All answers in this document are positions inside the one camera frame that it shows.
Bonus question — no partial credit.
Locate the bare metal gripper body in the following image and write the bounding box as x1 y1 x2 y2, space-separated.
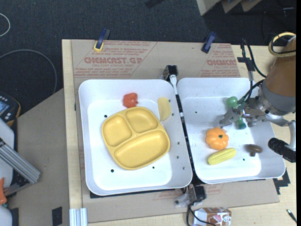
239 97 284 128

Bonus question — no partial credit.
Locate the green toy vegetable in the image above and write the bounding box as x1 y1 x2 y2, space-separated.
226 96 247 130

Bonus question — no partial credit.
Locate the orange toy pumpkin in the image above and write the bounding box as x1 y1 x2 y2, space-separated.
205 127 230 151

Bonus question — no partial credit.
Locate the white plastic tray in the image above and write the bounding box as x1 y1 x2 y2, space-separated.
78 79 193 196
176 77 286 185

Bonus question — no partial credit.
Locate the yellow toy corn cob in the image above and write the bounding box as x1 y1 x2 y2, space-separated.
207 147 238 166

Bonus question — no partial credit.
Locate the brown toy mushroom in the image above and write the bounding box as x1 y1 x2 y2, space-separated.
245 144 263 158

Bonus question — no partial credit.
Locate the thin black and white rod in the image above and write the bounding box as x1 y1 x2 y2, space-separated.
169 74 196 186

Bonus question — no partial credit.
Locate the pale yellow toy slice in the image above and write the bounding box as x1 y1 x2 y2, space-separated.
157 97 172 122

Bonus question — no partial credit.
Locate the yellow divided plate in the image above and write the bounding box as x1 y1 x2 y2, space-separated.
101 106 171 171

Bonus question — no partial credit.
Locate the brown and white carton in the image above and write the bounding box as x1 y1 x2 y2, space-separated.
193 207 232 226

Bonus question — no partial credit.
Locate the orange toy pepper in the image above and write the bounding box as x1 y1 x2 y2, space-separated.
122 92 139 109

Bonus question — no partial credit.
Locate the brown cardboard board red print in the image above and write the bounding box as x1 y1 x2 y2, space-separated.
70 39 281 223

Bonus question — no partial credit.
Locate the black pen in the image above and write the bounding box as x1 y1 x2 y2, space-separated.
286 209 296 223

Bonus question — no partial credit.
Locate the black cylinder on white bracket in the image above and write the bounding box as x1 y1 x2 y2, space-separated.
265 113 296 163

